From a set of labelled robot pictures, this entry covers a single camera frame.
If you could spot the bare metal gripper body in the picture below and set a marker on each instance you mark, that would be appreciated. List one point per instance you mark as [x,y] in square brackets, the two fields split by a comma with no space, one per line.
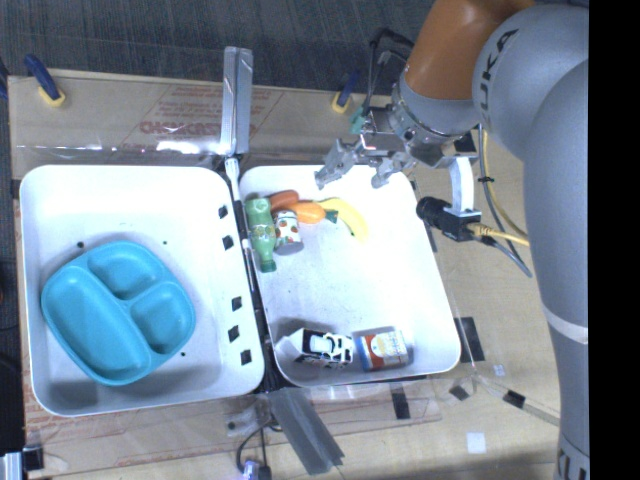
[385,138]

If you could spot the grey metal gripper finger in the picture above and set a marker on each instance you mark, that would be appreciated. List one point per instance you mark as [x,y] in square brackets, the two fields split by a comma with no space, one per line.
[387,168]
[337,163]

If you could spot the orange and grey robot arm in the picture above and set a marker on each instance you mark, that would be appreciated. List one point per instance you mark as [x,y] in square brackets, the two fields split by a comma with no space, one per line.
[550,118]

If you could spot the orange carrot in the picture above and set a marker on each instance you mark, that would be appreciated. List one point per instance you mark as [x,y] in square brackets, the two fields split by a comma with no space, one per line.
[309,212]

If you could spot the yellow banana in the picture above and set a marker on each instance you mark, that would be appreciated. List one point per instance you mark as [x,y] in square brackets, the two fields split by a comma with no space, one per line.
[352,218]

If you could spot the orange sausage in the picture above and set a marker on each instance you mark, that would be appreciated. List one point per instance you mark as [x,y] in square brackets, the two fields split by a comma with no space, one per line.
[282,199]

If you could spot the white can with fruit print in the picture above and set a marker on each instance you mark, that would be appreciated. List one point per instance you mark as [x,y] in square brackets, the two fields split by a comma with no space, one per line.
[288,233]

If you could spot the green bottle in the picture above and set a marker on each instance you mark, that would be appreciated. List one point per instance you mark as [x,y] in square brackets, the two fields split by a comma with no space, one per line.
[261,233]

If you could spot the thin black and white rod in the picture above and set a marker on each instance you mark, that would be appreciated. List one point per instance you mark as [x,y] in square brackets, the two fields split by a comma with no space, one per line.
[232,173]

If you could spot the white plastic tray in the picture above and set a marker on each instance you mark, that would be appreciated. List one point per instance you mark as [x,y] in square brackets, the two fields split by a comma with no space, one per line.
[150,203]
[350,283]

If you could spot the black and white carton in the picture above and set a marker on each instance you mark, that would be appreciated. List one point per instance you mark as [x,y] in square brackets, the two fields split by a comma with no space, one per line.
[325,348]

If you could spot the brown cardboard board red print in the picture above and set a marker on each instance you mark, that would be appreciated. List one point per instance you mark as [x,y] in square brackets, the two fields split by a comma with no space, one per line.
[125,113]

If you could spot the blue divided plate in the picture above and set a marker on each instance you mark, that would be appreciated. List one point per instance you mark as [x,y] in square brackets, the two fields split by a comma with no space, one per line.
[90,318]

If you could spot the black cylinder on white bracket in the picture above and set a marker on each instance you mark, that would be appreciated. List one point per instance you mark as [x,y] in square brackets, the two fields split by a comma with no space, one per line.
[440,214]

